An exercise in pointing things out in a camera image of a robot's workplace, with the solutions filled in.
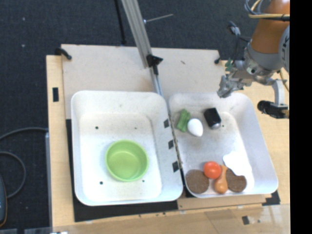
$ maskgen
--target white egg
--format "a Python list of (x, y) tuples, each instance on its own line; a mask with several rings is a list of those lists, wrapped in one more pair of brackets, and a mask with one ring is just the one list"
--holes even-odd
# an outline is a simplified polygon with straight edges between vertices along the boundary
[(189, 132), (194, 135), (201, 137), (204, 132), (203, 124), (199, 119), (190, 119), (189, 122), (187, 123), (187, 129)]

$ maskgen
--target wooden table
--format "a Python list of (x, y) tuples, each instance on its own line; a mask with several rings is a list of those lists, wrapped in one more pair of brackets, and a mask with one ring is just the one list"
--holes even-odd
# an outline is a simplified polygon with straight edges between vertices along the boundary
[[(211, 59), (215, 58), (215, 51), (205, 50), (206, 54), (211, 55)], [(133, 233), (139, 233), (141, 225), (150, 225), (150, 231), (156, 231), (162, 225), (162, 228), (168, 227), (172, 230), (173, 226), (180, 225), (180, 233), (187, 233), (186, 226), (195, 228), (198, 226), (202, 231), (208, 228), (207, 212), (225, 209), (237, 209), (241, 205), (261, 207), (261, 203), (270, 195), (244, 196), (238, 199), (235, 204), (231, 200), (217, 199), (205, 200), (199, 198), (186, 198), (183, 195), (178, 199), (178, 211), (168, 213), (155, 213), (145, 215), (119, 216), (106, 219), (98, 219), (88, 222), (75, 222), (73, 196), (70, 178), (70, 167), (67, 147), (67, 131), (65, 125), (65, 100), (64, 100), (64, 84), (63, 69), (61, 56), (47, 56), (47, 91), (48, 91), (48, 113), (49, 113), (49, 134), (50, 134), (50, 172), (51, 172), (51, 217), (52, 226), (79, 226), (82, 230), (86, 225), (93, 224), (95, 230), (100, 230), (99, 226), (105, 225), (110, 233), (118, 233), (119, 228), (130, 228)], [(53, 92), (58, 88), (58, 100), (55, 100)], [(260, 100), (274, 100), (274, 92), (271, 87), (266, 87), (254, 83), (251, 87), (240, 91), (247, 95), (255, 108), (256, 116), (263, 133), (264, 140), (267, 144), (278, 181), (278, 193), (282, 205), (290, 206), (290, 146), (289, 146), (289, 120), (275, 119), (260, 113), (256, 105)], [(285, 92), (285, 103), (289, 103), (288, 92)]]

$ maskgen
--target black floor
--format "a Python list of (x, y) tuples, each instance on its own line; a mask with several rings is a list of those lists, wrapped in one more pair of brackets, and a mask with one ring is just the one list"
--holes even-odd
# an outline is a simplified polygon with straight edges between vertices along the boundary
[[(231, 20), (251, 36), (257, 23), (244, 10), (245, 0), (138, 0), (143, 17), (174, 14), (146, 25), (152, 47), (217, 49), (222, 59), (234, 51)], [(121, 7), (126, 45), (134, 40)], [(25, 127), (48, 127), (45, 56), (63, 43), (120, 45), (114, 0), (0, 0), (0, 136)], [(0, 140), (0, 151), (25, 163), (23, 189), (8, 200), (2, 229), (46, 227), (48, 191), (44, 133), (27, 131)], [(22, 180), (16, 161), (0, 156), (7, 192)]]

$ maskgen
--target green bowl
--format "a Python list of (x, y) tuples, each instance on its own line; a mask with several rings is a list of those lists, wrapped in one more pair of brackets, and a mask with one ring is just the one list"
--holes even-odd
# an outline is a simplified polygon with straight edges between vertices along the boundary
[(149, 161), (142, 146), (132, 140), (122, 139), (108, 147), (105, 164), (115, 179), (130, 182), (146, 173)]

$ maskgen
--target tomato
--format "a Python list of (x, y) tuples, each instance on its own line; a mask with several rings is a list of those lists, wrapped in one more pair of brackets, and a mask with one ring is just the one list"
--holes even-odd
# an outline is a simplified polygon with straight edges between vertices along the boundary
[(204, 164), (203, 167), (204, 174), (208, 178), (216, 179), (221, 175), (221, 166), (214, 162), (214, 161), (208, 161)]

